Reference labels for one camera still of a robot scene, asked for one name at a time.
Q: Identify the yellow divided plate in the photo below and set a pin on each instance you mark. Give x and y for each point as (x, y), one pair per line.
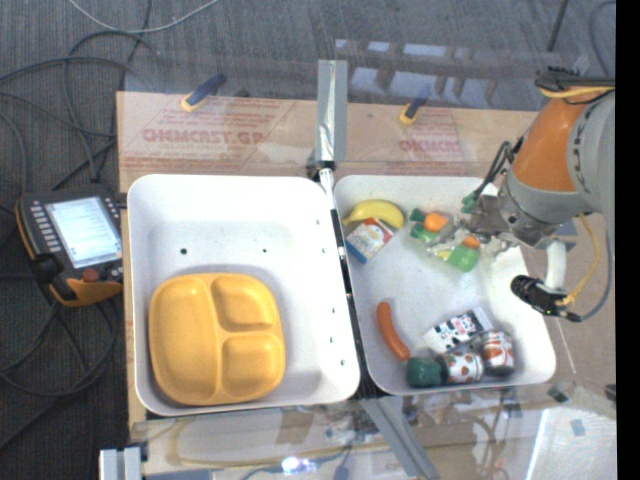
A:
(215, 340)

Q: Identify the green broccoli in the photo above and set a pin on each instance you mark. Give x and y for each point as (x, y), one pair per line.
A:
(423, 372)

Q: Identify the brown cardboard board, red print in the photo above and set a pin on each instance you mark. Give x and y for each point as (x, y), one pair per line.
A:
(210, 133)

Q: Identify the orange sausage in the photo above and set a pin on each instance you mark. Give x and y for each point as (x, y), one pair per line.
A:
(391, 332)

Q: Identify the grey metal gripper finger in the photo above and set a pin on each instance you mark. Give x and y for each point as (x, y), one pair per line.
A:
(457, 224)
(500, 249)

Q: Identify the cow print carton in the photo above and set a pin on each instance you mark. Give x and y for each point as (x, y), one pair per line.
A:
(456, 329)

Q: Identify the white, blue and red carton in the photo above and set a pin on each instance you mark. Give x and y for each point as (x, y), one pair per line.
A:
(369, 238)

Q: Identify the yellow banana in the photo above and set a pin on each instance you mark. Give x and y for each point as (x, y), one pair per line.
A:
(377, 210)

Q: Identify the white plastic tray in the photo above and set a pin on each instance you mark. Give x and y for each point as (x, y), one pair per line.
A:
(240, 218)
(440, 293)

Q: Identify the green bottle with orange cap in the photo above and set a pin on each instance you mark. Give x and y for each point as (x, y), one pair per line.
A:
(427, 223)
(464, 257)

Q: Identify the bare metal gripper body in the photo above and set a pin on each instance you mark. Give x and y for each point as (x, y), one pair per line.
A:
(487, 218)

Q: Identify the white can with strawberries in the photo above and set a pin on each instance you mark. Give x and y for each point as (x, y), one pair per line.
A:
(462, 367)

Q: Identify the red and white can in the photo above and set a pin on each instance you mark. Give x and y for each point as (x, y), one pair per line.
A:
(497, 352)

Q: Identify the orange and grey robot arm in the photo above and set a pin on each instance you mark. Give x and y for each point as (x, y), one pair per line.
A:
(547, 158)

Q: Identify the black cylinder on white bracket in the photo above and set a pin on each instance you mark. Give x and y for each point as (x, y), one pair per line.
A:
(537, 294)

